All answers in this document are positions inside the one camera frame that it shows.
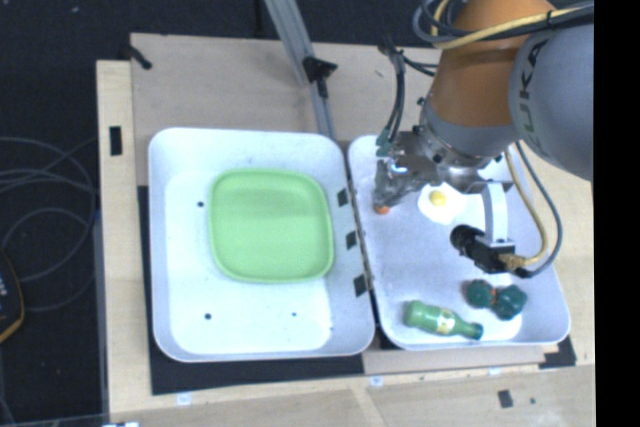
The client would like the green bottle with yellow label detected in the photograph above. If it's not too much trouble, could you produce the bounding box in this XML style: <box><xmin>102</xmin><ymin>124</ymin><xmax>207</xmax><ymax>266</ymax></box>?
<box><xmin>403</xmin><ymin>299</ymin><xmax>485</xmax><ymax>342</ymax></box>

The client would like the white plastic tray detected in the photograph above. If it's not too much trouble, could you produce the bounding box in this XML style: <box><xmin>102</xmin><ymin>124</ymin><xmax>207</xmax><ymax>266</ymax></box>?
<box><xmin>147</xmin><ymin>127</ymin><xmax>377</xmax><ymax>363</ymax></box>
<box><xmin>346</xmin><ymin>134</ymin><xmax>573</xmax><ymax>352</ymax></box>

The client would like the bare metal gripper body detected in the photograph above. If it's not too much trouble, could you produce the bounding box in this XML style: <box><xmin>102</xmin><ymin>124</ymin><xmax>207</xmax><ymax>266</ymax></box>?
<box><xmin>375</xmin><ymin>129</ymin><xmax>505</xmax><ymax>197</ymax></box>

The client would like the brown cardboard board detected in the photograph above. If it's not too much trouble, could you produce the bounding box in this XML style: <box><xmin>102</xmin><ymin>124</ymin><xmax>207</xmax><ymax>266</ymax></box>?
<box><xmin>129</xmin><ymin>33</ymin><xmax>576</xmax><ymax>374</ymax></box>

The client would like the black cylinder on white bracket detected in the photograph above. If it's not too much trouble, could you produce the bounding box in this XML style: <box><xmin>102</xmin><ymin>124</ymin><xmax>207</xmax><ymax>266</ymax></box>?
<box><xmin>449</xmin><ymin>181</ymin><xmax>517</xmax><ymax>274</ymax></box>

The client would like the dark green broccoli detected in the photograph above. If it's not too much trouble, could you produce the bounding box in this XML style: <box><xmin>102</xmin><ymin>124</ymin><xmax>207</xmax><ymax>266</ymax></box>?
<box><xmin>466</xmin><ymin>279</ymin><xmax>528</xmax><ymax>321</ymax></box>

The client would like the green plate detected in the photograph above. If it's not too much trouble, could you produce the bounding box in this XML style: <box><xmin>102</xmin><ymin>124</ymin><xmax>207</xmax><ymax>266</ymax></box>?
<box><xmin>207</xmin><ymin>167</ymin><xmax>336</xmax><ymax>286</ymax></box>

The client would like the white and yellow fried egg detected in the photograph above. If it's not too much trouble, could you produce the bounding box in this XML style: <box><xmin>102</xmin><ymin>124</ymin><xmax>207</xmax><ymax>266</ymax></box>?
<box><xmin>416</xmin><ymin>183</ymin><xmax>468</xmax><ymax>227</ymax></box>

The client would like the thin black rod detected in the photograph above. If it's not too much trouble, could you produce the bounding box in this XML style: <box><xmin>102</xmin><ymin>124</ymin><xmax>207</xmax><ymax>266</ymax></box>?
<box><xmin>345</xmin><ymin>145</ymin><xmax>377</xmax><ymax>312</ymax></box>

